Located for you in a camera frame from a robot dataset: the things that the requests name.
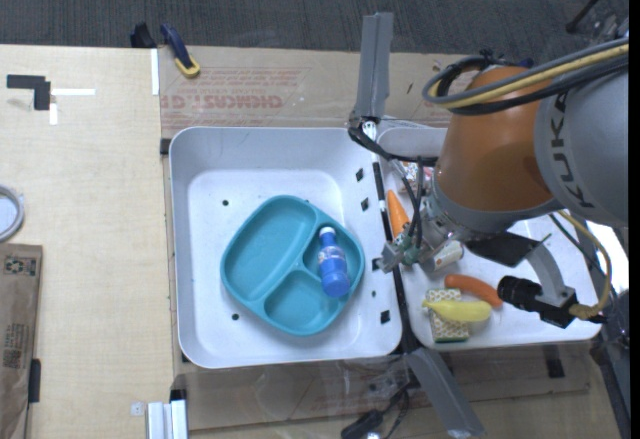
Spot white plastic tray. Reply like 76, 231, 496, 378
168, 126, 404, 370
376, 119, 604, 354

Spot orange sausage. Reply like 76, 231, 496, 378
443, 273, 504, 309

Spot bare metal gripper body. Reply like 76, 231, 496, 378
416, 199, 469, 262

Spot blue plastic bottle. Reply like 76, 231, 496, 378
316, 225, 352, 300

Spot brown cardboard board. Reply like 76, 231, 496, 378
157, 44, 604, 431

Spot clear tape roll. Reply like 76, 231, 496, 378
0, 184, 26, 244

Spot yellow and green patterned packet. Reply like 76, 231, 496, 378
424, 287, 473, 345

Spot yellow banana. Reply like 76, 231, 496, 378
420, 297, 494, 325

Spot brown paper bag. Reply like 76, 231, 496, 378
0, 242, 44, 439

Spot black cylinder on white bracket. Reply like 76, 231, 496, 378
496, 241, 579, 330

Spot teal divided plate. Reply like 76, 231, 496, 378
219, 194, 367, 338

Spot small white can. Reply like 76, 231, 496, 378
431, 240, 466, 273

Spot orange carrot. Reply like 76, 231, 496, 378
385, 189, 412, 239

